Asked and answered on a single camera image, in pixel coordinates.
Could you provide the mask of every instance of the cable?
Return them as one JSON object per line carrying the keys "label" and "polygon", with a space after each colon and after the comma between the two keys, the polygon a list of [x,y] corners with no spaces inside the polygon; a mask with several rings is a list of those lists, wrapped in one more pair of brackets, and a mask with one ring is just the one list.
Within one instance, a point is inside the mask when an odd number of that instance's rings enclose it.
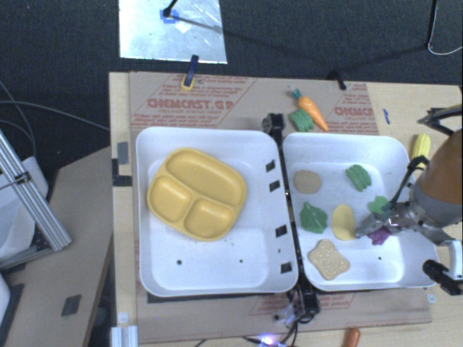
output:
{"label": "cable", "polygon": [[311,322],[313,320],[315,315],[310,315],[308,319],[304,319],[304,316],[302,316],[300,319],[299,319],[299,324],[308,324],[309,322]]}
{"label": "cable", "polygon": [[292,338],[291,347],[294,347],[294,344],[296,343],[296,338],[297,338],[297,325],[298,325],[298,323],[296,322],[296,325],[294,326],[294,336],[293,336],[293,338]]}
{"label": "cable", "polygon": [[25,101],[0,100],[0,105],[5,105],[6,106],[6,105],[12,105],[12,104],[17,104],[17,105],[21,105],[21,106],[29,106],[29,107],[33,107],[33,108],[39,108],[39,109],[42,109],[44,111],[48,111],[48,112],[51,112],[51,113],[57,113],[57,114],[59,114],[61,116],[69,117],[69,118],[74,119],[76,121],[83,122],[84,124],[89,124],[91,126],[98,127],[99,129],[109,131],[108,127],[105,127],[103,125],[97,124],[97,123],[92,122],[92,121],[89,121],[87,119],[83,119],[83,118],[78,117],[78,116],[74,116],[73,114],[60,111],[59,109],[50,108],[50,107],[42,106],[40,104],[35,104],[35,103],[28,103],[28,102],[25,102]]}
{"label": "cable", "polygon": [[34,140],[33,138],[29,135],[29,133],[24,130],[21,126],[18,126],[16,124],[13,124],[12,122],[5,121],[3,119],[0,119],[0,124],[6,124],[7,126],[14,127],[17,130],[20,130],[30,141],[31,145],[34,145]]}
{"label": "cable", "polygon": [[8,98],[11,100],[11,102],[13,102],[14,107],[17,109],[17,111],[20,113],[22,119],[26,123],[27,130],[29,130],[29,136],[30,136],[30,138],[32,140],[33,155],[35,155],[36,152],[37,152],[37,145],[35,143],[34,132],[32,131],[32,127],[30,126],[29,121],[27,120],[26,116],[22,112],[22,109],[19,107],[19,105],[18,105],[19,103],[16,101],[16,99],[13,98],[13,95],[11,95],[11,93],[8,91],[7,87],[4,85],[4,83],[1,80],[0,80],[0,86],[3,89],[3,91],[8,95]]}
{"label": "cable", "polygon": [[433,44],[431,43],[431,41],[433,40],[434,27],[436,26],[436,18],[437,18],[437,5],[436,5],[436,8],[434,9],[433,28],[431,29],[431,34],[430,34],[429,41],[428,41],[428,50],[429,50],[429,52],[434,54],[434,55],[443,56],[443,55],[450,55],[450,54],[456,53],[457,51],[461,50],[463,48],[463,46],[460,46],[459,48],[456,48],[455,50],[449,51],[447,53],[437,53],[437,52],[435,52],[433,50]]}
{"label": "cable", "polygon": [[203,339],[201,342],[199,342],[195,347],[200,347],[204,342],[206,342],[207,339]]}
{"label": "cable", "polygon": [[244,340],[247,340],[248,342],[254,343],[254,344],[261,344],[262,341],[258,340],[256,338],[251,338],[251,337],[242,337]]}
{"label": "cable", "polygon": [[281,340],[281,343],[286,343],[286,341],[291,338],[292,334],[295,332],[296,329],[297,329],[297,321],[293,323],[293,325],[291,326],[291,329],[289,329],[289,332]]}
{"label": "cable", "polygon": [[407,166],[407,172],[405,173],[405,176],[402,179],[402,182],[400,183],[400,186],[397,189],[396,194],[392,197],[389,203],[387,203],[381,208],[385,214],[389,214],[389,212],[394,210],[397,200],[399,200],[400,193],[402,192],[403,188],[405,187],[405,184],[408,182],[410,176],[417,169],[420,163],[424,163],[425,165],[428,165],[429,160],[424,155],[419,155],[418,157],[415,157],[410,161],[410,163]]}

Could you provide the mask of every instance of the dark floor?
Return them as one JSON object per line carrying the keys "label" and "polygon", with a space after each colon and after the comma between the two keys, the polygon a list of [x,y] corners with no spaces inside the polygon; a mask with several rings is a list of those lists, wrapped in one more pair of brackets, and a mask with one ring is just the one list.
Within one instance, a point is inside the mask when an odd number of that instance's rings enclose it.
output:
{"label": "dark floor", "polygon": [[[433,0],[219,0],[226,65],[199,73],[462,84],[462,51],[425,47]],[[109,125],[108,73],[183,72],[184,64],[119,58],[118,0],[0,0],[0,80],[16,100]],[[463,0],[438,0],[434,50],[462,44]],[[0,101],[7,100],[0,89]],[[23,108],[47,179],[109,145],[109,133]],[[32,153],[16,109],[0,104],[0,127],[21,157]]]}

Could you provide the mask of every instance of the yellow clip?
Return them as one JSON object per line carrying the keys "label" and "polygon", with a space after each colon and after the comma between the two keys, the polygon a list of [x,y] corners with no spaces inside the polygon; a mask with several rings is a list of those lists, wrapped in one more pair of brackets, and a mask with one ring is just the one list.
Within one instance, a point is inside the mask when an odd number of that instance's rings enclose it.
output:
{"label": "yellow clip", "polygon": [[193,86],[195,86],[195,80],[196,79],[194,77],[192,78],[190,86],[185,85],[185,80],[186,79],[187,79],[187,75],[183,76],[182,84],[180,85],[180,87],[182,88],[182,90],[190,91],[191,89],[193,89]]}

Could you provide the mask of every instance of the yellow divided plate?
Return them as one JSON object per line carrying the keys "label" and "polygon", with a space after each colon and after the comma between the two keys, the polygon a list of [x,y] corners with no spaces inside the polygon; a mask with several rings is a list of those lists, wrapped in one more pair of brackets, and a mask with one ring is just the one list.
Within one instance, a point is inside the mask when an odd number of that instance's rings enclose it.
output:
{"label": "yellow divided plate", "polygon": [[224,236],[245,203],[245,180],[233,168],[196,149],[170,154],[154,176],[147,201],[151,212],[192,238]]}

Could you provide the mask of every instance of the tan table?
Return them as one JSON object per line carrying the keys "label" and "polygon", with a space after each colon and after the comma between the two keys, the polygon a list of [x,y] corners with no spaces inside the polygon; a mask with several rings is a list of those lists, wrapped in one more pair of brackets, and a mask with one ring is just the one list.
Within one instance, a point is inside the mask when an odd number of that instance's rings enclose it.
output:
{"label": "tan table", "polygon": [[[110,150],[59,170],[50,207],[73,242],[6,276],[24,284],[6,347],[88,344],[112,256]],[[62,317],[75,296],[77,312]]]}
{"label": "tan table", "polygon": [[[288,81],[272,80],[272,82],[280,82],[281,86],[285,87]],[[298,80],[298,83],[310,86],[312,82]],[[431,107],[447,107],[462,101],[462,94],[456,86],[368,83],[367,89],[379,134],[395,137],[406,149],[410,150],[416,135],[427,132],[432,140],[431,155],[445,140],[445,136],[417,124],[416,119],[423,117]],[[129,75],[126,73],[110,74],[112,158],[118,157],[120,143],[131,143],[129,97]],[[285,106],[281,107],[281,111],[288,111]],[[262,100],[256,98],[255,108],[268,109],[268,103],[263,107]],[[388,111],[391,124],[384,121],[384,108]],[[450,119],[446,124],[456,129],[461,126],[461,119]],[[132,174],[131,162],[129,160],[127,163],[119,165],[119,175],[130,176]],[[113,194],[116,310],[119,316],[118,326],[127,327],[137,325],[135,243],[132,206],[121,205],[120,202],[132,201],[132,187],[114,187]],[[461,239],[461,223],[458,226],[448,228],[448,232],[452,236]],[[438,256],[443,264],[447,265],[449,263],[449,256],[445,249],[438,248]],[[437,286],[428,289],[427,292],[436,297],[436,303],[430,305],[433,319],[431,323],[363,328],[359,346],[461,346],[463,343],[463,328],[461,328],[463,322],[463,297],[450,297]],[[345,330],[300,333],[296,345],[341,346],[345,334]],[[193,347],[194,345],[194,341],[153,344],[153,346],[160,347]],[[225,347],[249,345],[247,341],[241,338],[211,339],[204,343],[204,346]]]}

